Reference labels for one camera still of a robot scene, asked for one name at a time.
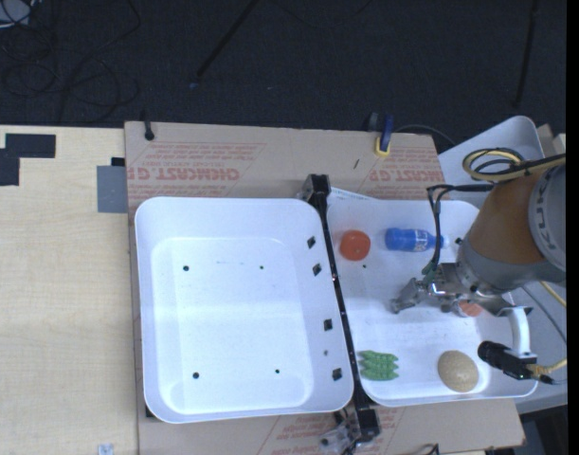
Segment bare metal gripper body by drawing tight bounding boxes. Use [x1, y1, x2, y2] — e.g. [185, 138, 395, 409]
[424, 261, 504, 317]

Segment white plastic tray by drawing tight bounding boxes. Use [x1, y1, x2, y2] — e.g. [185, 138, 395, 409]
[134, 195, 355, 426]
[325, 186, 540, 409]

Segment blue plastic bottle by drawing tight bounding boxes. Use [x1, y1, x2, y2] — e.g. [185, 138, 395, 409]
[384, 227, 451, 254]

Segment beige egg-shaped toy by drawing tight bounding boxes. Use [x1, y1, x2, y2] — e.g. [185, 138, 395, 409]
[436, 349, 480, 393]

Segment thin black rod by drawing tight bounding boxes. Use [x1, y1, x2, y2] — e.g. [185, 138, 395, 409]
[314, 195, 374, 420]

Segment orange round toy fruit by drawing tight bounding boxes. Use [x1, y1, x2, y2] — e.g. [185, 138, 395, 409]
[338, 228, 372, 262]

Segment green pea pods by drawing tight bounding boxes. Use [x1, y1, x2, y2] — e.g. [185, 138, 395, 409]
[356, 349, 401, 382]

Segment brown cardboard board red print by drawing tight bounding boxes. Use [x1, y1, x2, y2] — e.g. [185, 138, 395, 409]
[123, 120, 528, 455]

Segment black cylinder on white bracket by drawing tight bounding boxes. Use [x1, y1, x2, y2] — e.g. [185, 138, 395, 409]
[477, 304, 539, 380]

